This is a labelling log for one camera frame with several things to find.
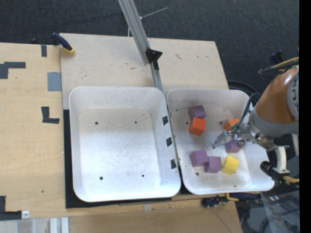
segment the dark floor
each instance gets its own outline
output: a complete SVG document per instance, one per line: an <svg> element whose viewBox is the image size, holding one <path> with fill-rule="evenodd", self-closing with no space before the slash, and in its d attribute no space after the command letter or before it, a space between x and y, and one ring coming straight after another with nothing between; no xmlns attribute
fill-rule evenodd
<svg viewBox="0 0 311 233"><path fill-rule="evenodd" d="M215 41L228 81L260 93L269 82L258 70L273 53L298 56L300 0L134 1L142 17L168 8L142 19L148 37ZM0 0L0 42L53 44L53 32L126 36L128 27L117 0ZM290 135L277 143L295 156Z"/></svg>

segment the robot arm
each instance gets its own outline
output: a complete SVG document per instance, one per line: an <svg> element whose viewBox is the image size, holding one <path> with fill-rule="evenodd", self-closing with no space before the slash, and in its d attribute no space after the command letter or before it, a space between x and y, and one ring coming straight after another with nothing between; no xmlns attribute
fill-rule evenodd
<svg viewBox="0 0 311 233"><path fill-rule="evenodd" d="M282 73L270 82L251 110L250 97L239 123L231 127L230 131L223 131L212 143L215 148L234 139L239 146L253 142L267 151L275 151L277 166L263 162L260 168L277 183L299 181L288 176L286 146L277 146L274 143L276 138L287 133L299 135L299 71L289 69L290 64L293 66L293 62L287 61L284 65L281 63L271 67L278 67ZM243 119L247 113L249 119L245 122Z"/></svg>

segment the black clamp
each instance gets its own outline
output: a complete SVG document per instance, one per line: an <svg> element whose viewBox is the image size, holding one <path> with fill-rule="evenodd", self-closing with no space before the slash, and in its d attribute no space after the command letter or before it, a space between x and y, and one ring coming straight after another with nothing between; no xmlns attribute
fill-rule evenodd
<svg viewBox="0 0 311 233"><path fill-rule="evenodd" d="M149 63L153 62L154 63L154 68L155 70L159 70L159 65L157 63L157 60L161 57L163 52L152 50L152 49L147 49L146 50L146 55Z"/></svg>

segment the foam block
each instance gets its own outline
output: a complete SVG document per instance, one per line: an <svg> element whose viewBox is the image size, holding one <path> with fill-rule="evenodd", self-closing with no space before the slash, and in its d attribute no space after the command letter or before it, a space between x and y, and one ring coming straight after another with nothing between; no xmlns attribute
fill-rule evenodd
<svg viewBox="0 0 311 233"><path fill-rule="evenodd" d="M225 125L224 125L224 129L227 131L231 131L231 128L233 125L237 124L239 122L238 118L232 119L230 121L228 121Z"/></svg>
<svg viewBox="0 0 311 233"><path fill-rule="evenodd" d="M222 164L222 172L231 175L237 171L239 166L239 160L230 155L227 155L227 157L223 160Z"/></svg>
<svg viewBox="0 0 311 233"><path fill-rule="evenodd" d="M222 162L218 156L209 156L205 164L206 173L218 173L222 169Z"/></svg>
<svg viewBox="0 0 311 233"><path fill-rule="evenodd" d="M235 140L231 140L225 144L225 151L227 153L237 153L242 149L242 146L238 146Z"/></svg>
<svg viewBox="0 0 311 233"><path fill-rule="evenodd" d="M188 114L190 119L192 120L194 117L198 117L204 119L206 117L206 112L202 105L193 106L188 110Z"/></svg>
<svg viewBox="0 0 311 233"><path fill-rule="evenodd" d="M196 150L190 155L192 166L204 166L208 162L206 150Z"/></svg>
<svg viewBox="0 0 311 233"><path fill-rule="evenodd" d="M201 135L205 130L206 121L204 119L194 117L189 126L189 133Z"/></svg>

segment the gray tape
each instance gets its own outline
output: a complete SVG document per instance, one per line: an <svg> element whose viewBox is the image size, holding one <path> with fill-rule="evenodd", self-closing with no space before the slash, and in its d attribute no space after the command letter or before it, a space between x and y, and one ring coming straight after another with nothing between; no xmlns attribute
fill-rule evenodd
<svg viewBox="0 0 311 233"><path fill-rule="evenodd" d="M62 81L59 72L48 72L48 91L62 91Z"/></svg>
<svg viewBox="0 0 311 233"><path fill-rule="evenodd" d="M26 68L26 62L4 62L4 66L9 68Z"/></svg>
<svg viewBox="0 0 311 233"><path fill-rule="evenodd" d="M8 68L4 64L0 64L0 79L7 79L8 73Z"/></svg>
<svg viewBox="0 0 311 233"><path fill-rule="evenodd" d="M41 57L47 57L47 46L41 45Z"/></svg>

